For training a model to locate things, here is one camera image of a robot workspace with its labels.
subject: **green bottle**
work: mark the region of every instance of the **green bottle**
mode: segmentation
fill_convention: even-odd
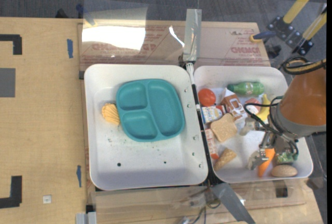
[[[227,89],[240,95],[260,95],[264,92],[264,85],[260,82],[241,82],[229,84]]]

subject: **red ball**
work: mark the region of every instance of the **red ball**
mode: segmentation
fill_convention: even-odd
[[[209,107],[215,104],[216,95],[211,89],[201,89],[198,92],[198,100],[203,106]]]

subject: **teal plate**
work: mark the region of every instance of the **teal plate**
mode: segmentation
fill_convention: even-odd
[[[123,84],[116,94],[116,104],[124,132],[135,141],[169,139],[179,135],[185,125],[178,95],[162,79]]]

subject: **toy carrot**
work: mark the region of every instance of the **toy carrot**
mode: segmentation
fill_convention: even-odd
[[[265,149],[265,153],[266,153],[266,157],[269,158],[269,160],[267,160],[266,162],[262,163],[260,166],[258,166],[258,176],[262,177],[264,172],[266,171],[267,167],[270,165],[274,154],[275,154],[275,150],[274,148],[266,148]]]

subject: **yellow banana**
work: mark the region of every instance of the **yellow banana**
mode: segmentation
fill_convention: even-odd
[[[269,105],[271,102],[269,101],[266,94],[263,94],[263,102],[262,104]],[[268,115],[270,114],[270,108],[269,107],[261,107],[259,113],[257,116],[262,120],[266,121],[268,119]]]

